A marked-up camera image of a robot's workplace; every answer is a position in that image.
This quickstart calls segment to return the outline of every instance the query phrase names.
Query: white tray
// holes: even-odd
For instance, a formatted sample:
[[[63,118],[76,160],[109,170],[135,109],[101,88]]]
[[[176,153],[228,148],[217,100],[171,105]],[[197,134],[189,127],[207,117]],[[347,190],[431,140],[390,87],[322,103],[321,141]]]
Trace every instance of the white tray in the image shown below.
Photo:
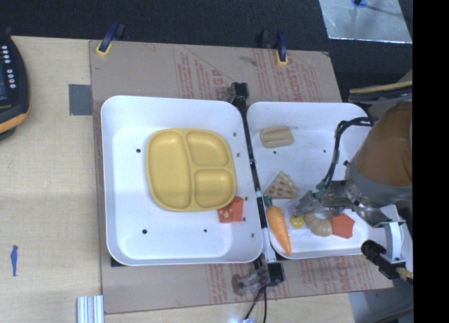
[[[101,109],[107,247],[124,265],[243,263],[262,251],[253,177],[239,111],[222,101],[114,96]],[[236,194],[247,197],[242,222],[217,210],[172,212],[152,199],[145,143],[165,128],[214,131],[234,158]]]
[[[366,113],[351,103],[254,103],[248,109],[253,153],[262,193],[276,175],[283,171],[293,180],[302,197],[308,190],[316,191],[316,185],[326,175],[333,155],[334,133],[342,120],[365,117]],[[271,126],[289,126],[294,142],[278,148],[265,148],[260,132]],[[333,180],[343,180],[345,160],[351,161],[369,132],[368,127],[351,126],[341,137],[340,158]],[[355,220],[353,236],[349,239],[331,235],[320,237],[309,228],[295,229],[289,222],[286,203],[289,199],[273,199],[273,205],[284,211],[289,229],[292,253],[288,255],[270,233],[274,249],[285,258],[303,259],[328,256],[346,256],[361,253],[361,245],[367,239],[385,246],[383,229],[372,229],[354,212],[345,213]]]

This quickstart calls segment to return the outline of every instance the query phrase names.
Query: cardboard sheet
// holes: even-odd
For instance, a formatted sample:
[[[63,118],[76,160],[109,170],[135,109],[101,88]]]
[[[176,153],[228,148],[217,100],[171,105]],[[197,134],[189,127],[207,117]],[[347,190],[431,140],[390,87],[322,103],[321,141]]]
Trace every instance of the cardboard sheet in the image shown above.
[[[121,41],[113,42],[109,55],[101,58],[95,53],[97,44],[92,41],[89,51],[105,312],[253,300],[252,294],[238,296],[232,289],[232,277],[251,273],[252,263],[126,267],[111,259],[105,237],[100,108],[113,95],[221,100],[232,82],[248,84],[249,103],[341,102],[330,58],[322,52],[288,51],[288,65],[278,66],[274,50],[263,48]],[[392,287],[362,255],[282,261],[282,266],[285,281],[267,292],[268,299]]]

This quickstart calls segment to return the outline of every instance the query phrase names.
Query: wooden table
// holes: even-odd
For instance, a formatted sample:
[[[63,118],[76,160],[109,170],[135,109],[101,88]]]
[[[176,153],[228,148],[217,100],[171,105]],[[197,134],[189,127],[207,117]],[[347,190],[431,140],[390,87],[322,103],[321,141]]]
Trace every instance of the wooden table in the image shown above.
[[[13,37],[32,111],[0,142],[0,322],[76,322],[102,293],[93,123],[69,114],[69,85],[91,83],[88,40]],[[10,254],[18,247],[17,275]],[[105,322],[240,322],[250,303],[106,315]],[[252,317],[263,318],[263,301]],[[347,294],[268,301],[267,322],[354,322]]]

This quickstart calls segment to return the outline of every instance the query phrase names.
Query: yellow plate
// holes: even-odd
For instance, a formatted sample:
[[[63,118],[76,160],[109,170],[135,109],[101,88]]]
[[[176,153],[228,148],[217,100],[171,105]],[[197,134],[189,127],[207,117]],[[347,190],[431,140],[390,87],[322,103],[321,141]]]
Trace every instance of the yellow plate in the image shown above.
[[[147,142],[145,159],[152,196],[169,211],[220,209],[236,194],[231,151],[212,131],[157,131]]]

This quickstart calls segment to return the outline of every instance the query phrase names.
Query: brown cylinder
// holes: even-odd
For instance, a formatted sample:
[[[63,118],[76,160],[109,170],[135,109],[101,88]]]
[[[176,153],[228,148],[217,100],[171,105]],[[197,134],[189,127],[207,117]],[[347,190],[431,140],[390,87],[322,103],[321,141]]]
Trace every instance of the brown cylinder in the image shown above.
[[[354,157],[356,170],[377,183],[411,186],[411,121],[411,101],[398,103],[385,112]]]

